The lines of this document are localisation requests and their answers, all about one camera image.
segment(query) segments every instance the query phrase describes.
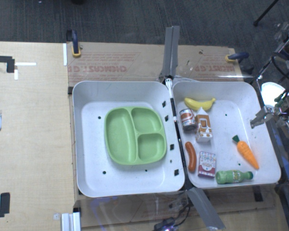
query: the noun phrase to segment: bottle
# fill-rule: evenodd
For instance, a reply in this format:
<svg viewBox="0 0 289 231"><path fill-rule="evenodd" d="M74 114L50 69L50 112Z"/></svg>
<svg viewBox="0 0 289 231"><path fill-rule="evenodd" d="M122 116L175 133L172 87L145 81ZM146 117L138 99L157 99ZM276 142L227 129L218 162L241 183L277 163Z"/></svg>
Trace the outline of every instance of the bottle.
<svg viewBox="0 0 289 231"><path fill-rule="evenodd" d="M243 180L251 180L254 177L251 171L241 172L239 170L218 171L216 181L218 184L239 183Z"/></svg>

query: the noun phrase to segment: sausage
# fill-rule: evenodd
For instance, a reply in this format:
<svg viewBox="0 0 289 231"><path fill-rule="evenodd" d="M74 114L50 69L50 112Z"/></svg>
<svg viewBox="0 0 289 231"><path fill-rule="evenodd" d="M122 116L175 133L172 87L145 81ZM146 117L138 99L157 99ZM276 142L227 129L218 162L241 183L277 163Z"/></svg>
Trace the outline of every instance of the sausage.
<svg viewBox="0 0 289 231"><path fill-rule="evenodd" d="M186 142L185 148L186 148L186 151L187 151L188 157L189 157L188 170L190 172L194 172L196 169L196 162L197 162L196 151L195 151L191 142Z"/></svg>

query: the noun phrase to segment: yellow banana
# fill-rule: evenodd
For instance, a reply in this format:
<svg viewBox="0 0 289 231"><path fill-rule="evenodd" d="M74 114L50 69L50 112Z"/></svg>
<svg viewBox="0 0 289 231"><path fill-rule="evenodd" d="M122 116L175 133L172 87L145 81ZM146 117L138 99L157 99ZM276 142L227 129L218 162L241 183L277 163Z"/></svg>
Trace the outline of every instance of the yellow banana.
<svg viewBox="0 0 289 231"><path fill-rule="evenodd" d="M212 98L210 101L198 102L191 98L184 98L186 106L192 110L198 110L202 107L203 110L209 110L216 99Z"/></svg>

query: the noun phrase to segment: chocolate milk carton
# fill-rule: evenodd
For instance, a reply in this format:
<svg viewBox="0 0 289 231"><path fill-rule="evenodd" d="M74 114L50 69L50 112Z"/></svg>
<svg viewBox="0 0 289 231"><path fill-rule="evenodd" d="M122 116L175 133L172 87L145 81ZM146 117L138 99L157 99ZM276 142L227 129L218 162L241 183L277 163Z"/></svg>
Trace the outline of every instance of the chocolate milk carton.
<svg viewBox="0 0 289 231"><path fill-rule="evenodd" d="M196 141L208 142L210 139L212 139L212 129L208 113L200 108L195 116L195 120L198 124L195 131Z"/></svg>

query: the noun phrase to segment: green tray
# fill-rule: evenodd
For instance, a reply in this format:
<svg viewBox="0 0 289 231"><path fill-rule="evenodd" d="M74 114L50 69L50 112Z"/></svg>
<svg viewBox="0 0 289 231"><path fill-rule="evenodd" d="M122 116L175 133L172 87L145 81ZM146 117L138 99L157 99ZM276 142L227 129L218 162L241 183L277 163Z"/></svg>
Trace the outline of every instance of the green tray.
<svg viewBox="0 0 289 231"><path fill-rule="evenodd" d="M105 140L110 157L122 165L156 162L167 147L162 120L146 107L110 110L105 117Z"/></svg>

